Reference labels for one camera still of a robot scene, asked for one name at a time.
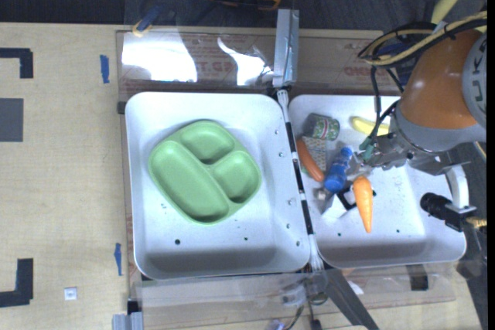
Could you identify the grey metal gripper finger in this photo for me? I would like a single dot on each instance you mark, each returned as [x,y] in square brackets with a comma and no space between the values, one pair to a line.
[356,159]
[354,174]

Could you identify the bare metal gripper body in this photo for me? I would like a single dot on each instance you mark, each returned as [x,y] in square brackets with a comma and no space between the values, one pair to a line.
[390,154]

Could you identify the blue bottle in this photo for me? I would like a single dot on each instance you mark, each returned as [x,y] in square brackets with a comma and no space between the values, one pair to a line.
[335,174]

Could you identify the patterned packet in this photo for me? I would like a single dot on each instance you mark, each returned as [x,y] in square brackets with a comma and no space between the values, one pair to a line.
[318,148]

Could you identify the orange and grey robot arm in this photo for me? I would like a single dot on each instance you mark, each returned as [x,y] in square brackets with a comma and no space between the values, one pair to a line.
[437,89]

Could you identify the white plastic tray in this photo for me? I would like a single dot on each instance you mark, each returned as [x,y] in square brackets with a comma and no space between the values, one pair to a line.
[216,251]
[398,212]

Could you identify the green divided plate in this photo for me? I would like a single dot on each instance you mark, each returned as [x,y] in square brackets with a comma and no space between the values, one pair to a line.
[193,177]

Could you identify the thin black and white rod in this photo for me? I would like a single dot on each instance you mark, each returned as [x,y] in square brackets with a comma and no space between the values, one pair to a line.
[298,170]

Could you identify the black cylinder on white bracket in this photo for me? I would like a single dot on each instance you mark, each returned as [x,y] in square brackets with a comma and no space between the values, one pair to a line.
[439,206]

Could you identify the yellow banana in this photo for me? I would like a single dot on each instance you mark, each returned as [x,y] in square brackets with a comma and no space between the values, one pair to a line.
[363,124]

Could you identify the white and black carton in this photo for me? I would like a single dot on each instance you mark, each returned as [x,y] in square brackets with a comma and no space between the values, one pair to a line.
[340,206]

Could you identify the orange carrot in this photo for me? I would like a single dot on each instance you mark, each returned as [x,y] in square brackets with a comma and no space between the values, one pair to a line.
[364,201]

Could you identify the green and red patterned can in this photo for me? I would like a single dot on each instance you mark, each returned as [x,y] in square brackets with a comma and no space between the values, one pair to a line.
[325,127]

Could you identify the orange sausage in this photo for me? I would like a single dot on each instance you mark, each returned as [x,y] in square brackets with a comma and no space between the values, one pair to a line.
[311,164]

